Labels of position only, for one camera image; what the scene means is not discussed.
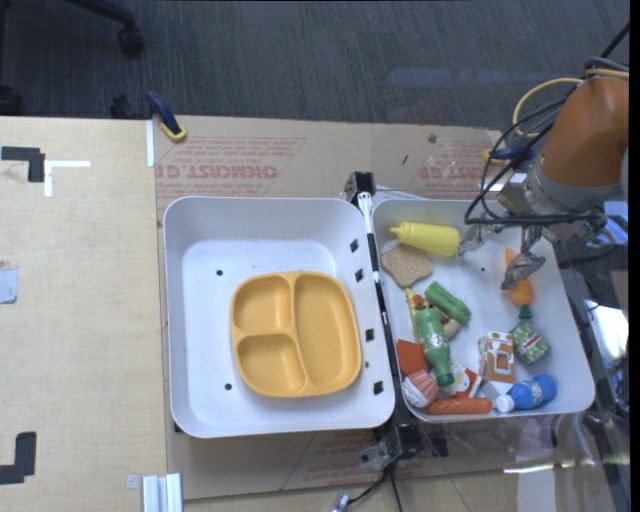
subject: chocolate milk carton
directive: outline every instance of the chocolate milk carton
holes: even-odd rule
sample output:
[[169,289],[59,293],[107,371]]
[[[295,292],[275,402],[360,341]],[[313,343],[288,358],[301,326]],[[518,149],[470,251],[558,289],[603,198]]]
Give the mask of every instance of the chocolate milk carton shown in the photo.
[[513,364],[513,335],[508,332],[489,331],[478,340],[478,375],[482,377],[480,388],[495,403],[515,383]]

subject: green bottle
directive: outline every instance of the green bottle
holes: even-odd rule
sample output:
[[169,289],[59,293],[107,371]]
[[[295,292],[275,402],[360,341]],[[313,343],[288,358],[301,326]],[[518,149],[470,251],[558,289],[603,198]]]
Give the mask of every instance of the green bottle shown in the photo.
[[438,386],[450,386],[454,382],[449,366],[451,349],[449,340],[440,322],[440,313],[435,308],[421,309],[414,318],[424,357],[436,370]]

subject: cupcake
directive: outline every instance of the cupcake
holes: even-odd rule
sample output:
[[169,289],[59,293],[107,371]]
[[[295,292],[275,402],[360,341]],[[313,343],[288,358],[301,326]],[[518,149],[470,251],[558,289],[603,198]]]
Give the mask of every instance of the cupcake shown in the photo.
[[404,397],[415,407],[426,407],[436,399],[440,388],[426,370],[418,370],[407,375],[402,381]]

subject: gray carpet floor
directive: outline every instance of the gray carpet floor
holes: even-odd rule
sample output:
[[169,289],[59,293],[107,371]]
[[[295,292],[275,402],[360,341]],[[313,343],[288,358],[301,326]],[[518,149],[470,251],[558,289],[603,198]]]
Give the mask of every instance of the gray carpet floor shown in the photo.
[[[214,2],[115,0],[145,39],[63,0],[12,0],[2,84],[23,115],[109,118],[115,96],[176,114],[504,129],[540,82],[579,76],[630,0]],[[611,55],[628,62],[629,38]],[[560,86],[545,94],[564,93]]]

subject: bread slice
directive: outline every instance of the bread slice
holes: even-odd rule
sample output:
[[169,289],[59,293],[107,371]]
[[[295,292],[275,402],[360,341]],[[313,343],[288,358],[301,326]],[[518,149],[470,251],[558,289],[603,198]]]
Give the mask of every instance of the bread slice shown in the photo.
[[433,272],[427,253],[406,244],[382,253],[380,265],[401,288],[408,288]]

